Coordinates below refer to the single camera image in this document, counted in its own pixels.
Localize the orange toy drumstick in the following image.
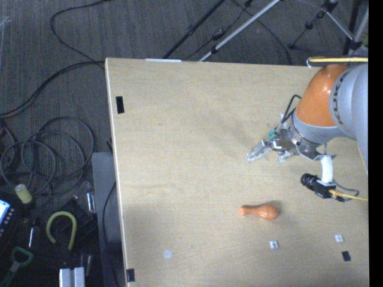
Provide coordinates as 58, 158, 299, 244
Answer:
239, 203, 280, 221

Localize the black cylinder on white bracket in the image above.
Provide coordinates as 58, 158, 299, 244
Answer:
300, 155, 338, 200

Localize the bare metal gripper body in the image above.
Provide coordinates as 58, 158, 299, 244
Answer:
268, 129, 336, 161

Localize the pale wood board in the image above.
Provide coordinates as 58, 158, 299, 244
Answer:
104, 57, 369, 287

